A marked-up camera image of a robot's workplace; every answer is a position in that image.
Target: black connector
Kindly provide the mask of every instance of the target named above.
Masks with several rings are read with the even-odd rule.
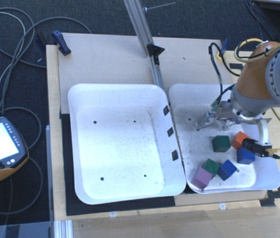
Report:
[[[257,140],[251,138],[245,138],[242,141],[242,147],[260,157],[271,156],[270,153],[267,151],[267,149],[272,148],[271,144],[262,145]]]

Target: green cube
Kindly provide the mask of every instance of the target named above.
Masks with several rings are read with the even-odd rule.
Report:
[[[211,173],[213,175],[213,177],[217,174],[220,165],[217,162],[214,162],[211,159],[206,160],[203,165],[202,168],[206,171],[208,171],[209,173]]]
[[[224,153],[231,147],[228,136],[216,136],[212,140],[212,144],[214,152],[216,153]]]

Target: purple cube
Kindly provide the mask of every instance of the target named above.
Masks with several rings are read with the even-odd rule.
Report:
[[[220,166],[217,174],[222,180],[227,180],[235,171],[237,171],[237,167],[230,160],[226,160]]]
[[[247,149],[241,147],[237,150],[237,162],[240,164],[251,164],[255,161],[254,153],[248,151]]]
[[[204,170],[203,168],[199,168],[191,183],[199,189],[204,189],[209,184],[212,177],[213,175],[210,172]]]

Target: white tray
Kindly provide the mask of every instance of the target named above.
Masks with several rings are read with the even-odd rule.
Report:
[[[165,92],[155,85],[77,84],[68,93],[79,199],[101,204],[173,196],[186,186]]]
[[[236,150],[231,147],[225,153],[213,152],[211,140],[217,135],[228,135],[230,140],[239,131],[253,139],[259,139],[257,125],[235,124],[223,131],[219,121],[197,131],[195,122],[210,110],[210,104],[220,93],[220,86],[212,84],[176,84],[169,90],[169,99],[178,133],[179,144],[184,162],[187,184],[197,193],[217,193],[240,190],[276,189],[280,186],[280,171],[273,158],[260,158],[250,165],[238,164]],[[223,96],[227,100],[230,92]],[[208,159],[223,163],[229,159],[238,169],[227,180],[215,176],[203,190],[194,186],[193,176]]]

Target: black corner bracket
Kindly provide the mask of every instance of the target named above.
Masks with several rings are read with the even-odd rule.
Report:
[[[261,206],[275,206],[275,199],[280,198],[280,186],[276,191],[268,190],[268,198],[260,199]]]
[[[164,48],[155,46],[149,43],[146,48],[148,49],[149,55],[154,59],[155,65],[160,65],[159,55],[165,50]]]

